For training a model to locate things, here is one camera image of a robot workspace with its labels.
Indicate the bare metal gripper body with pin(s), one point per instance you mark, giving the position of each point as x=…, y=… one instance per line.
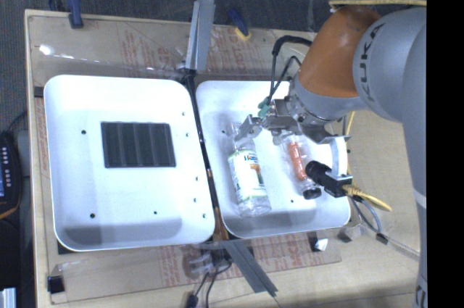
x=282, y=118

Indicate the clear bottle green white label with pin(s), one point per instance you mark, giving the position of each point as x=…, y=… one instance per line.
x=250, y=179

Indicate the clear bottle orange contents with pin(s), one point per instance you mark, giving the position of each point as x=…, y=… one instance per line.
x=299, y=163

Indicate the white plastic tray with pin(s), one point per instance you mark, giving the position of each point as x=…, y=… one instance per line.
x=282, y=216
x=119, y=198

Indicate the black cylinder on white bracket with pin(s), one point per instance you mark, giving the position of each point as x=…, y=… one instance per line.
x=328, y=174

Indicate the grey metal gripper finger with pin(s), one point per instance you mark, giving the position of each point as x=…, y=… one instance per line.
x=281, y=137
x=248, y=127

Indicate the black ribbed rectangular pad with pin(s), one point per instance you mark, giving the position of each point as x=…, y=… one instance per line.
x=137, y=145

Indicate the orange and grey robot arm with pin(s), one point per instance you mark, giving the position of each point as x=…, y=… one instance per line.
x=388, y=67

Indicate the brown cardboard board red print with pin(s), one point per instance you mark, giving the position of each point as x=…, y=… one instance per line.
x=145, y=45

